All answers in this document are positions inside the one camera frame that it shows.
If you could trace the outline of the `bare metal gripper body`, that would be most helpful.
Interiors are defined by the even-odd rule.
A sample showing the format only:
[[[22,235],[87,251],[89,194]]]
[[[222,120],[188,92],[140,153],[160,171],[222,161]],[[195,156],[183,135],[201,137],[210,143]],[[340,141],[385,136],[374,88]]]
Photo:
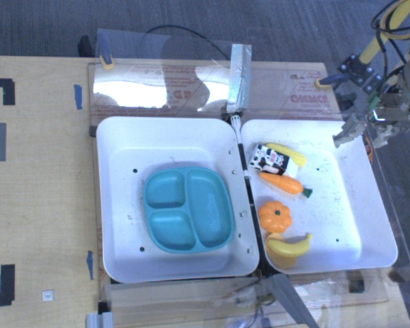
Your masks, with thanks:
[[[406,92],[381,94],[371,106],[366,118],[369,123],[377,126],[410,125],[410,94]]]

